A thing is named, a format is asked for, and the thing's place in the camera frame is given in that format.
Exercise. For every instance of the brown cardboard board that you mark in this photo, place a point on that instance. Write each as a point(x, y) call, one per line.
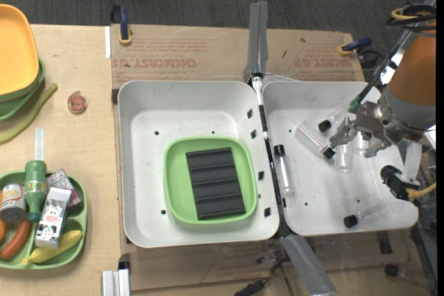
point(222, 52)

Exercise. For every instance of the clear plastic bottle without cap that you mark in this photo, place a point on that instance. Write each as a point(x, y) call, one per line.
point(344, 159)

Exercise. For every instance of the clear plastic bottle black cap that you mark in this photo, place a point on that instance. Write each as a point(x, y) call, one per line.
point(351, 220)
point(325, 125)
point(284, 173)
point(310, 137)

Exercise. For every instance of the pink packet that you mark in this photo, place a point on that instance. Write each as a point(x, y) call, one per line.
point(64, 180)

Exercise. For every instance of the small grey can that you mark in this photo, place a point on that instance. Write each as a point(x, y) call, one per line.
point(12, 202)

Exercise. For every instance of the orange carrot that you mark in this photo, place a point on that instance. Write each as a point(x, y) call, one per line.
point(2, 230)

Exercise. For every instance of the green divided plate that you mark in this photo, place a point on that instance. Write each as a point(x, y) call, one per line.
point(74, 218)

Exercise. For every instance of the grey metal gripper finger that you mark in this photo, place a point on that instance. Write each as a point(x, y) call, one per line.
point(345, 135)
point(378, 147)

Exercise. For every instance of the thin black and white rod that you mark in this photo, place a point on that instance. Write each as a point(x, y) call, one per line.
point(264, 124)

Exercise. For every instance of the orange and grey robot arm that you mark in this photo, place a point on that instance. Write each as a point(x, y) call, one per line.
point(414, 79)

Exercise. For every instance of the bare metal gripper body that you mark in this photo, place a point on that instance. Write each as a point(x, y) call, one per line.
point(373, 114)

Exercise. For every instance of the green bottle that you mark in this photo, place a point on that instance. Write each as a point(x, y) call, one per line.
point(34, 190)

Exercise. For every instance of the white plastic tray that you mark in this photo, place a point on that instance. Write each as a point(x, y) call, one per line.
point(322, 197)
point(145, 183)

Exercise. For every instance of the black cylinder on white bracket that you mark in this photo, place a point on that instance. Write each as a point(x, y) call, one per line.
point(393, 180)

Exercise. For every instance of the yellow banana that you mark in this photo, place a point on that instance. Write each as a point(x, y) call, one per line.
point(55, 247)

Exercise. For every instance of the white milk carton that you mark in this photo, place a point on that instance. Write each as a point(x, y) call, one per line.
point(52, 218)

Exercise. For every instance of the red sausage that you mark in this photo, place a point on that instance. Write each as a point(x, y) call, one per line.
point(17, 241)

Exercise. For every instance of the green square plate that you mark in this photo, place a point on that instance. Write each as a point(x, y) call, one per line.
point(177, 176)

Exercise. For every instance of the black ribbed tray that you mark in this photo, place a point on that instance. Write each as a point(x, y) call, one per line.
point(215, 183)

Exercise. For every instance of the orange plate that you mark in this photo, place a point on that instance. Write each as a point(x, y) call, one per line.
point(15, 52)

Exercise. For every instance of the pink round toy slice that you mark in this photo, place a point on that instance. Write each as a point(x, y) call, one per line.
point(77, 102)

